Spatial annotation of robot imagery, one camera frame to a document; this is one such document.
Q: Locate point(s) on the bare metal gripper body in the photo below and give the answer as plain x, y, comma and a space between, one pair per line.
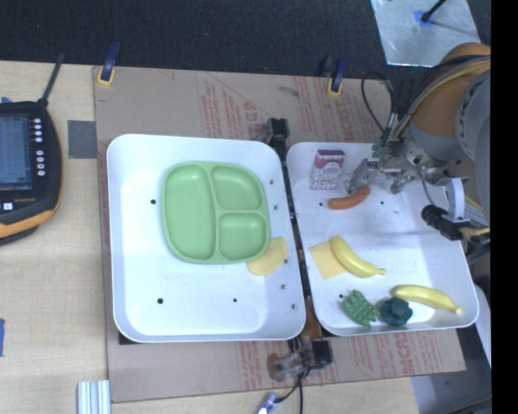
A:
410, 162

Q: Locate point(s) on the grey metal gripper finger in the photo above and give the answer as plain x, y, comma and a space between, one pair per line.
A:
361, 175
400, 183

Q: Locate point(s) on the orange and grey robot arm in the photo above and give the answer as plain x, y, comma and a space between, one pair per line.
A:
440, 114

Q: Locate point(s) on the orange sausage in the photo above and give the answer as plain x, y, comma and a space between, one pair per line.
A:
347, 200

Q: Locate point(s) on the pink and purple carton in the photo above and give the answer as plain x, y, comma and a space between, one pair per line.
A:
326, 171

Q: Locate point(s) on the white plastic tray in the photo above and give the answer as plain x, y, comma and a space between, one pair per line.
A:
190, 300
393, 240

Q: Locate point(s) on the yellow banana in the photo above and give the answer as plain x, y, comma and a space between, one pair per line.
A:
427, 296
354, 261

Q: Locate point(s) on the yellow cheese slice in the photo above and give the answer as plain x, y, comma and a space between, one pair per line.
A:
324, 259

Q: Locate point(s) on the yellow potato chip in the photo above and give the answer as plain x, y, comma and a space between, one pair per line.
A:
267, 261

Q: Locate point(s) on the dark green broccoli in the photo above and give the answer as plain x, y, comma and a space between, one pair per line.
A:
396, 312

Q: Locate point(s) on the green pea pod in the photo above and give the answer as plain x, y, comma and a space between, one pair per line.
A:
360, 309

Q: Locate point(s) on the green divided plate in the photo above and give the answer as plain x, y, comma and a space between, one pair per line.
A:
198, 214

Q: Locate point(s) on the brown cardboard board, red print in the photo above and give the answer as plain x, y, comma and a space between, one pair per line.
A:
177, 102

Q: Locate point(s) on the black cylinder on white bracket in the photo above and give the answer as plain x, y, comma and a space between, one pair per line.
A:
440, 220

